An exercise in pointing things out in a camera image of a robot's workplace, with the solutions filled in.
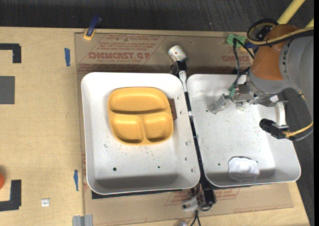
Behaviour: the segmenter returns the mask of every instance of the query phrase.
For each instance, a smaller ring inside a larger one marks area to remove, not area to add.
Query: red object
[[[2,188],[3,185],[4,185],[4,177],[3,177],[3,175],[0,173],[0,189]]]

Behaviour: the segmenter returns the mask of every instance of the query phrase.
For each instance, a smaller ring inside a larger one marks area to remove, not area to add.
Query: blue tape
[[[91,21],[91,23],[89,25],[89,28],[88,28],[87,32],[86,32],[86,35],[87,36],[91,36],[93,31],[94,31],[94,28],[96,26],[99,26],[101,24],[101,22],[102,22],[102,19],[99,16],[97,16],[97,15],[94,16],[92,18],[92,21]]]
[[[252,49],[254,49],[254,48],[257,48],[258,46],[252,44],[251,42],[248,42],[248,43],[245,44],[245,47],[246,47],[246,48],[252,48]]]
[[[74,179],[76,191],[78,192],[79,191],[79,176],[78,176],[77,170],[74,170],[73,179]]]
[[[66,66],[71,66],[70,64],[71,55],[70,55],[70,50],[68,48],[64,48],[64,56],[65,56]]]

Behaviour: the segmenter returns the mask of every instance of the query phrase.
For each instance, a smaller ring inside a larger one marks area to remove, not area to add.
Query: black tape
[[[21,180],[11,180],[10,200],[0,202],[0,212],[18,210],[21,206]]]
[[[21,63],[21,46],[19,43],[0,43],[0,50],[12,50],[12,63]]]

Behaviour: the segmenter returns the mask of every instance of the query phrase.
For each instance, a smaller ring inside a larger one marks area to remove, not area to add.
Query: gray floor
[[[98,14],[105,28],[246,31],[262,18],[278,19],[292,0],[0,0],[1,26],[87,27]],[[304,27],[314,16],[314,0],[307,0],[291,23]],[[305,124],[302,101],[285,95],[288,122]],[[314,211],[313,135],[296,143],[302,166],[298,186],[312,225]]]

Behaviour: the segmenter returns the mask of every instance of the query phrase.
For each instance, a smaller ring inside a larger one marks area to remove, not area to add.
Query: small white sticker
[[[41,205],[43,207],[48,207],[50,205],[50,199],[41,199]]]

